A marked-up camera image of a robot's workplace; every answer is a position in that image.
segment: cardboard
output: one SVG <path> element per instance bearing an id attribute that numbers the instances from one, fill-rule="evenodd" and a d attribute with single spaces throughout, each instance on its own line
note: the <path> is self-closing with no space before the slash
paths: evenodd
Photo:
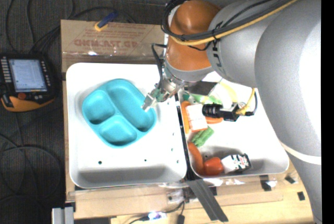
<path id="1" fill-rule="evenodd" d="M 95 21 L 62 20 L 62 73 L 75 63 L 155 63 L 151 45 L 164 44 L 159 25 L 110 22 L 96 31 Z M 158 54 L 162 48 L 155 48 Z"/>

